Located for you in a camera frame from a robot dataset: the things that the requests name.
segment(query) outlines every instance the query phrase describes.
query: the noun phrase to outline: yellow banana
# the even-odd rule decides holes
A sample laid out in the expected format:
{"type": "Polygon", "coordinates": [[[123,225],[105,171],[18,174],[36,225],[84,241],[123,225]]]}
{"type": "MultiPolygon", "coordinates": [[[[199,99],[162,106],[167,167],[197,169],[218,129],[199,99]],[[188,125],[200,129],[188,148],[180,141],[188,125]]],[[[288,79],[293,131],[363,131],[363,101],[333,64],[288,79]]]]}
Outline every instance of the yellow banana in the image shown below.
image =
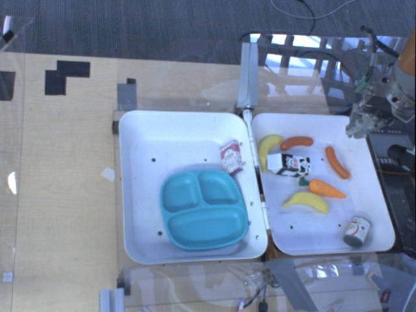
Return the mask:
{"type": "Polygon", "coordinates": [[[319,195],[311,192],[297,192],[293,194],[290,200],[283,205],[285,207],[289,205],[310,205],[324,214],[328,214],[330,211],[326,201],[319,195]]]}
{"type": "Polygon", "coordinates": [[[277,147],[279,143],[281,142],[281,140],[282,140],[282,137],[280,135],[272,134],[272,135],[266,136],[264,139],[260,141],[258,154],[259,154],[260,167],[263,172],[267,171],[267,166],[266,166],[267,154],[272,148],[277,147]]]}

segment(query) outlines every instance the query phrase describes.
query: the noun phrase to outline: silver can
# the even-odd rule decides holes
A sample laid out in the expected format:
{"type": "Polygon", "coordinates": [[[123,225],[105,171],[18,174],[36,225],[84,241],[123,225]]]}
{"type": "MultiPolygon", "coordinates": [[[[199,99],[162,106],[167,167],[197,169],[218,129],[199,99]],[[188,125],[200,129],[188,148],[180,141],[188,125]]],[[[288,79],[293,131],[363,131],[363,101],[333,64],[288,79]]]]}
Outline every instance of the silver can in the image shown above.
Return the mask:
{"type": "Polygon", "coordinates": [[[351,247],[361,247],[370,231],[371,223],[363,217],[354,216],[347,227],[344,241],[351,247]]]}

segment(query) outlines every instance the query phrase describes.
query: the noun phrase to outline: blue plate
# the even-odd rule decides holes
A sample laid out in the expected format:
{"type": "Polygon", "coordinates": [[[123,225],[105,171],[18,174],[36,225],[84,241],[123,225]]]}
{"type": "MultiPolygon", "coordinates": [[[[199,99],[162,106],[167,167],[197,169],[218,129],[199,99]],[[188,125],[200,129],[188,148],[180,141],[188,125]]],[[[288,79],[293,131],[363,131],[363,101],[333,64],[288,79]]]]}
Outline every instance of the blue plate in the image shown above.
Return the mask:
{"type": "Polygon", "coordinates": [[[169,239],[184,250],[225,247],[247,233],[247,210],[240,189],[221,170],[170,176],[162,185],[161,209],[169,239]]]}

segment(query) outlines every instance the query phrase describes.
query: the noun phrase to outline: hot dog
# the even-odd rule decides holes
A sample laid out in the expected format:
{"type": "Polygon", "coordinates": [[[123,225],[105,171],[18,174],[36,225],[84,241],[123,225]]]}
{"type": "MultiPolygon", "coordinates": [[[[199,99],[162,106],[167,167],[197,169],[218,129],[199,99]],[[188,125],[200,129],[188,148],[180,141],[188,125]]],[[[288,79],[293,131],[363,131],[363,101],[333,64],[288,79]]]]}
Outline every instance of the hot dog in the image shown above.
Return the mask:
{"type": "Polygon", "coordinates": [[[313,140],[306,136],[294,136],[287,138],[280,144],[280,150],[286,151],[295,146],[312,146],[313,140]]]}
{"type": "Polygon", "coordinates": [[[328,146],[325,148],[325,154],[328,162],[330,163],[333,170],[337,172],[338,176],[343,179],[348,179],[350,177],[350,172],[348,172],[338,161],[335,150],[331,146],[328,146]]]}

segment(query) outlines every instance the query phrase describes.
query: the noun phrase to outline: carrot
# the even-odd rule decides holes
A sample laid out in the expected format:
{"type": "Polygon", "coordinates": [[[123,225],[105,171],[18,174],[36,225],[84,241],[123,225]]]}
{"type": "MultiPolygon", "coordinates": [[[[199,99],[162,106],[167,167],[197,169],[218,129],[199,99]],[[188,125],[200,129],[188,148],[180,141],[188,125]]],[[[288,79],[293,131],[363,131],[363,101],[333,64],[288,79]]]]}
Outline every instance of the carrot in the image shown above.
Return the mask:
{"type": "Polygon", "coordinates": [[[302,177],[299,180],[299,185],[308,186],[311,192],[314,192],[316,194],[320,194],[323,196],[329,196],[331,198],[341,198],[341,199],[346,198],[346,195],[344,193],[340,192],[335,187],[319,179],[312,179],[311,181],[308,181],[302,177]]]}

